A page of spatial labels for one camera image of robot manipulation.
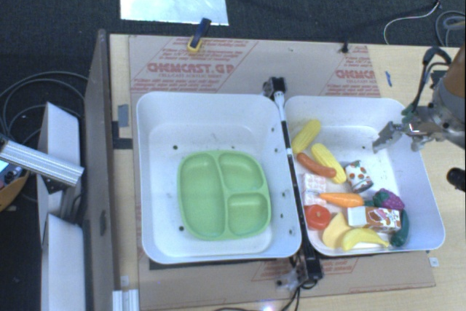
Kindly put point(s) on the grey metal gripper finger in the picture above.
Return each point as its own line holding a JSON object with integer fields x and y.
{"x": 385, "y": 136}
{"x": 418, "y": 144}

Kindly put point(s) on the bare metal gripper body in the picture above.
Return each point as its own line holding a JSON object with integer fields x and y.
{"x": 433, "y": 124}

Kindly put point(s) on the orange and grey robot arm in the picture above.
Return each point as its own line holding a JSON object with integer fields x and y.
{"x": 459, "y": 76}

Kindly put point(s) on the white can with red print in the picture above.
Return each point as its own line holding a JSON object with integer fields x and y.
{"x": 358, "y": 176}

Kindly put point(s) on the yellow corn cob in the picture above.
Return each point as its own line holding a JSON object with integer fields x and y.
{"x": 306, "y": 136}
{"x": 327, "y": 160}

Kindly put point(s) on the purple grapes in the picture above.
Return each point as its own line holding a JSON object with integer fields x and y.
{"x": 391, "y": 200}

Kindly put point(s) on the white plastic tray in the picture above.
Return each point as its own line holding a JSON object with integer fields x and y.
{"x": 160, "y": 193}
{"x": 418, "y": 211}

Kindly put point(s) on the orange sausage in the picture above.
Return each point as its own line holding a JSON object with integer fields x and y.
{"x": 315, "y": 164}

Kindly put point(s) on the orange carrot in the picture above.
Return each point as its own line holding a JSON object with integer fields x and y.
{"x": 342, "y": 199}

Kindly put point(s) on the brown and white carton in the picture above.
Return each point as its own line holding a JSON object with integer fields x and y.
{"x": 378, "y": 219}

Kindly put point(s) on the pink and white carton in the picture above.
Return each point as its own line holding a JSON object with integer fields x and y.
{"x": 312, "y": 184}

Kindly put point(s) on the green cucumber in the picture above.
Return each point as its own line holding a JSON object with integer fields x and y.
{"x": 401, "y": 233}

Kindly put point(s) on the thin black and white rod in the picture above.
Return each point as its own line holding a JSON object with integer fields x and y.
{"x": 291, "y": 156}

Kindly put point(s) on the yellow banana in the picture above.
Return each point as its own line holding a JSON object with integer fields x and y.
{"x": 360, "y": 237}

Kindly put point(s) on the red tomato slice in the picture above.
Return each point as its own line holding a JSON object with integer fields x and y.
{"x": 317, "y": 216}

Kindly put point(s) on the yellow wedge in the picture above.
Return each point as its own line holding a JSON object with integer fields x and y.
{"x": 334, "y": 231}

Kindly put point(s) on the brown cardboard board, red print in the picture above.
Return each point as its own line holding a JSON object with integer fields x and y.
{"x": 225, "y": 65}

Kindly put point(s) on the green divided plate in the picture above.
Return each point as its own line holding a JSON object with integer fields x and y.
{"x": 202, "y": 193}

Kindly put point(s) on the black cylinder on white bracket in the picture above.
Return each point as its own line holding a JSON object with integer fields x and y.
{"x": 457, "y": 177}

